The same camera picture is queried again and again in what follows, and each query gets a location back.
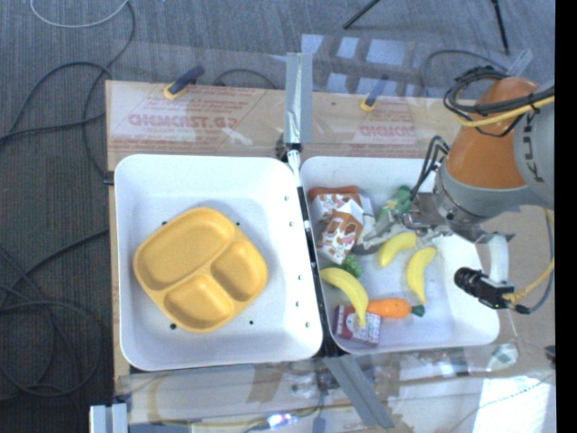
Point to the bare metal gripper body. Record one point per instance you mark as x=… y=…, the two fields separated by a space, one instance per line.
x=428 y=217

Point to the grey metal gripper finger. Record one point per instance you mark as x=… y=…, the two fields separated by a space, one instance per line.
x=393 y=218
x=378 y=237

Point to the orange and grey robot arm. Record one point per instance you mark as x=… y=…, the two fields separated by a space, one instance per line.
x=487 y=160

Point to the green bottle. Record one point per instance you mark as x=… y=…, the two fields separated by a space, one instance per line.
x=396 y=201

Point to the yellow banana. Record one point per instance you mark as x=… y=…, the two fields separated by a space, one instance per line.
x=396 y=246
x=349 y=287
x=418 y=269

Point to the orange and white carton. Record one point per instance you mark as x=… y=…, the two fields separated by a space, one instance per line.
x=340 y=237
x=331 y=201

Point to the green broccoli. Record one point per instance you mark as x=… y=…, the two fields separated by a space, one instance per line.
x=353 y=266

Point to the orange carrot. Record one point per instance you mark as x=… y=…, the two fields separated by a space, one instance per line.
x=390 y=307

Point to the red and white carton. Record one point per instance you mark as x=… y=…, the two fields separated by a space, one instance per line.
x=351 y=329

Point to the white plastic tray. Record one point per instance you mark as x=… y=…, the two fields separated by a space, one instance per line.
x=451 y=323
x=279 y=332

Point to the yellow divided plate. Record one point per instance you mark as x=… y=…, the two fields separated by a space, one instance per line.
x=198 y=269

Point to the brown cardboard board red print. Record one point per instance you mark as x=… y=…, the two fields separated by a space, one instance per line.
x=189 y=120

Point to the black cylinder on white bracket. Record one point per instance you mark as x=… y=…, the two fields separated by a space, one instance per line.
x=484 y=287

